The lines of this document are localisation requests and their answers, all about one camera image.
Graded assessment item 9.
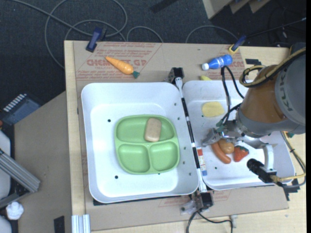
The black cylinder on white bracket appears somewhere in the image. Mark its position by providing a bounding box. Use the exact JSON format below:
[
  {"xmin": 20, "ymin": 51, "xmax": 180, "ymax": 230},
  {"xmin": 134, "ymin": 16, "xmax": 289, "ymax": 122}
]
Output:
[{"xmin": 244, "ymin": 136, "xmax": 278, "ymax": 184}]

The yellow round biscuit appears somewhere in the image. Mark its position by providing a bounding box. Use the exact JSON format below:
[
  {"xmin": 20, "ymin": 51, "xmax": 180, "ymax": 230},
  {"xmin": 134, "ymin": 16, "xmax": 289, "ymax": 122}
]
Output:
[{"xmin": 202, "ymin": 101, "xmax": 225, "ymax": 118}]

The green divided plate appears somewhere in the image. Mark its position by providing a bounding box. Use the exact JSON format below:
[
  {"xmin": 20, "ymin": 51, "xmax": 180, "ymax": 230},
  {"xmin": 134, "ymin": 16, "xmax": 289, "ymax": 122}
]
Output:
[{"xmin": 114, "ymin": 115, "xmax": 181, "ymax": 175}]

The blue bottle white cap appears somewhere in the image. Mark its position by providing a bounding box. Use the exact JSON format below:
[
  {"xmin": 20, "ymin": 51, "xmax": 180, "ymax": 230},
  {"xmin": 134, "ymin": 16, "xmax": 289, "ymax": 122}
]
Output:
[{"xmin": 201, "ymin": 54, "xmax": 233, "ymax": 71}]

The orange carrot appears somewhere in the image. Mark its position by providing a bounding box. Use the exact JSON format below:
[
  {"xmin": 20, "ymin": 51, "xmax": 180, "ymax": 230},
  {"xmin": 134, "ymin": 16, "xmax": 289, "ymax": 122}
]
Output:
[{"xmin": 105, "ymin": 56, "xmax": 140, "ymax": 79}]

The red strawberry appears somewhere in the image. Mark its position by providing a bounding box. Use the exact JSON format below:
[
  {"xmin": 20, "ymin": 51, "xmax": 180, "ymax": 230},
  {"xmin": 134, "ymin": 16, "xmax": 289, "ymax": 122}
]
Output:
[{"xmin": 233, "ymin": 145, "xmax": 250, "ymax": 163}]

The thin black and white rod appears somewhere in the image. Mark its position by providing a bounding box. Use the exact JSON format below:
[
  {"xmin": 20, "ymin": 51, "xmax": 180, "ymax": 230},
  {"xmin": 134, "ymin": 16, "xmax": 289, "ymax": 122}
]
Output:
[{"xmin": 175, "ymin": 77, "xmax": 207, "ymax": 193}]

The orange sausage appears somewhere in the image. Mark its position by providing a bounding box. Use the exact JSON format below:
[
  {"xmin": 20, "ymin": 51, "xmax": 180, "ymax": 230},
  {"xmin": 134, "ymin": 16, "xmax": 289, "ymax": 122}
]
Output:
[{"xmin": 210, "ymin": 142, "xmax": 232, "ymax": 165}]

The white plastic tray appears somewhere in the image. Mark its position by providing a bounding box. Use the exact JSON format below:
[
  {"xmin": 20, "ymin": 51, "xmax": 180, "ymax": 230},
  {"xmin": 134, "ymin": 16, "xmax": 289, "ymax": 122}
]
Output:
[
  {"xmin": 81, "ymin": 82, "xmax": 200, "ymax": 204},
  {"xmin": 181, "ymin": 80, "xmax": 296, "ymax": 191}
]

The brown cardboard board red print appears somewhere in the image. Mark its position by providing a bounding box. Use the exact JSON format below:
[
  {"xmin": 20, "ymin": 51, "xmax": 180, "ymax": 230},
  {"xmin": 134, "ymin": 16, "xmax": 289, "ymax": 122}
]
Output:
[{"xmin": 72, "ymin": 41, "xmax": 291, "ymax": 232}]

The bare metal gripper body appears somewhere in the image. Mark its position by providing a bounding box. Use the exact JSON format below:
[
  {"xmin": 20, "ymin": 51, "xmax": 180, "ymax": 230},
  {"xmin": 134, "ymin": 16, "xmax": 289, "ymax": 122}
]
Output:
[{"xmin": 219, "ymin": 120, "xmax": 246, "ymax": 140}]

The tan bread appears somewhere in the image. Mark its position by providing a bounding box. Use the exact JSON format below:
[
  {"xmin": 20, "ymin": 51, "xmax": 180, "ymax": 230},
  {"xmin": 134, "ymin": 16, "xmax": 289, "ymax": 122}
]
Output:
[{"xmin": 144, "ymin": 117, "xmax": 162, "ymax": 143}]

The white carton with coloured print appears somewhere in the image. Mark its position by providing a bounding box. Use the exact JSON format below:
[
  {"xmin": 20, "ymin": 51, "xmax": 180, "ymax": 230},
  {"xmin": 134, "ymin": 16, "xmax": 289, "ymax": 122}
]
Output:
[{"xmin": 196, "ymin": 147, "xmax": 209, "ymax": 177}]

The brown bread roll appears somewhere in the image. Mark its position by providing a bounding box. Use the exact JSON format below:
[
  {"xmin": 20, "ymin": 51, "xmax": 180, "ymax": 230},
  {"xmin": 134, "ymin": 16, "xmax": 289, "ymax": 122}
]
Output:
[{"xmin": 217, "ymin": 139, "xmax": 235, "ymax": 155}]

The black block with thin wires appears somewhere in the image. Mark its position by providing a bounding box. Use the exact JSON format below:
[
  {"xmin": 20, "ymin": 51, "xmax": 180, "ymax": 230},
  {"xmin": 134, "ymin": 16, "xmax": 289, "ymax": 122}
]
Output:
[
  {"xmin": 193, "ymin": 191, "xmax": 215, "ymax": 213},
  {"xmin": 167, "ymin": 67, "xmax": 185, "ymax": 83}
]

